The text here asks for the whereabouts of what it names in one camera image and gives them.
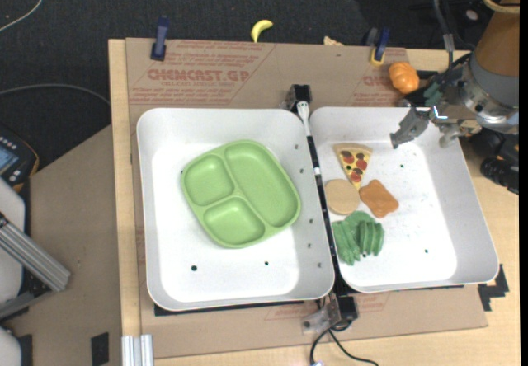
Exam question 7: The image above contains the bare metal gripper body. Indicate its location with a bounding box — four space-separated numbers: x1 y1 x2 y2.
428 79 520 135

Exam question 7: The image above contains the orange toy pumpkin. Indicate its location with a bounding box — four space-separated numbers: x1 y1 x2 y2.
388 61 421 95

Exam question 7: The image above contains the pizza slice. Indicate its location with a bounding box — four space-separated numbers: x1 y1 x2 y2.
332 143 374 191

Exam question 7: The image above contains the orange toast slice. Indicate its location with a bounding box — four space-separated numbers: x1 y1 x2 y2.
358 179 400 219

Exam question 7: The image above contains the white plastic tray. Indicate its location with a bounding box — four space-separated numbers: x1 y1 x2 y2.
135 107 336 312
308 106 500 294

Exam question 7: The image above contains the round tan biscuit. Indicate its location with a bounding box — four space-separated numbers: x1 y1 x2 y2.
323 178 361 216

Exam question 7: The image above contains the thin black and white rod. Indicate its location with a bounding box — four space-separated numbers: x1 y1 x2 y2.
296 101 344 296

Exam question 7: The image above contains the green ribbed toy vegetable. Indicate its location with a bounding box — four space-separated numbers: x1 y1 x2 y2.
345 210 386 259

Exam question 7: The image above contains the green asparagus bundle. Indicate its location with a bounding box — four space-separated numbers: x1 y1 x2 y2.
332 219 363 267

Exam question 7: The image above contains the brown cardboard board, red print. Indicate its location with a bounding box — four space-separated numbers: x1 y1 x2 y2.
125 37 490 359

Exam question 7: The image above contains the green divided plate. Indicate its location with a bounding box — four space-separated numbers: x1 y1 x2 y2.
180 138 302 250

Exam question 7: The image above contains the yellow banana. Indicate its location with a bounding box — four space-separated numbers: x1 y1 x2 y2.
251 19 274 43

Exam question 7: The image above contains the black block with thin wires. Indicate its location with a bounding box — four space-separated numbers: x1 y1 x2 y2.
302 293 359 335
283 83 313 110

